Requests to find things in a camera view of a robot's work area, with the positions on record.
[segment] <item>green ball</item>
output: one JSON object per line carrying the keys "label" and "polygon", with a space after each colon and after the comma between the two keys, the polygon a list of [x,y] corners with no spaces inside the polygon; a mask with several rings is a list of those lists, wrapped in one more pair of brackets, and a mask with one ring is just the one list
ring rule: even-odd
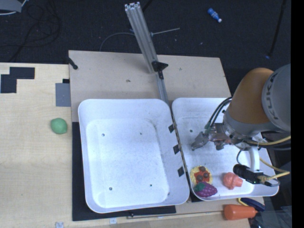
{"label": "green ball", "polygon": [[67,132],[67,123],[62,118],[55,118],[51,121],[51,128],[54,133],[64,134]]}

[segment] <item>empty white tray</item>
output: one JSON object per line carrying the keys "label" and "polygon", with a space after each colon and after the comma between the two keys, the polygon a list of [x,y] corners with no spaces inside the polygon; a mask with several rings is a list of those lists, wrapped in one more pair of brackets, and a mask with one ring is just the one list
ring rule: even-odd
{"label": "empty white tray", "polygon": [[109,213],[188,199],[167,104],[158,99],[88,99],[79,105],[78,115],[85,199],[91,210]]}
{"label": "empty white tray", "polygon": [[[212,185],[218,189],[217,194],[201,198],[201,200],[234,199],[243,197],[274,196],[279,187],[268,187],[262,184],[251,184],[243,180],[242,187],[235,187],[229,190],[223,184],[223,175],[233,172],[233,167],[237,164],[237,154],[239,148],[234,145],[225,145],[224,149],[217,151],[214,143],[208,142],[205,146],[192,151],[191,144],[195,141],[198,134],[204,131],[204,127],[217,106],[224,98],[178,98],[172,103],[176,127],[178,130],[181,148],[188,169],[188,175],[192,168],[202,165],[209,169],[213,177]],[[223,114],[217,118],[217,123],[222,123]],[[265,148],[259,151],[259,156],[267,163],[271,163],[268,152]],[[239,156],[239,161],[243,165],[250,166],[250,156],[244,151]],[[260,163],[260,169],[265,175],[273,176],[275,171]]]}

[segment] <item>orange cylinder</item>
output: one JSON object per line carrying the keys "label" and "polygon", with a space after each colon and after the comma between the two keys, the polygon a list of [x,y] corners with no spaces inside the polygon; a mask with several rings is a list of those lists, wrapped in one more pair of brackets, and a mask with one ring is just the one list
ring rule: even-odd
{"label": "orange cylinder", "polygon": [[256,214],[257,210],[252,206],[228,204],[224,207],[224,215],[228,220],[253,218]]}

